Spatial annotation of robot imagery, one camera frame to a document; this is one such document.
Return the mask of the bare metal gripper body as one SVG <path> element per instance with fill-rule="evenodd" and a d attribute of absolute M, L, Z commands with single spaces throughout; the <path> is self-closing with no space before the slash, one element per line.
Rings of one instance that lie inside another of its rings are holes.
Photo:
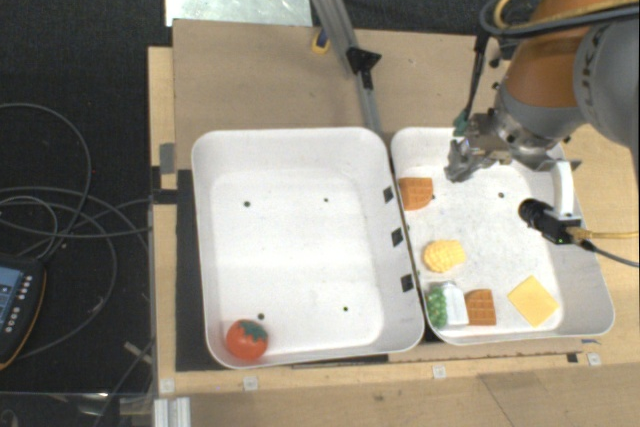
<path fill-rule="evenodd" d="M 464 135 L 465 153 L 485 155 L 487 167 L 517 161 L 529 168 L 538 168 L 555 145 L 555 139 L 535 134 L 503 111 L 474 114 Z"/>

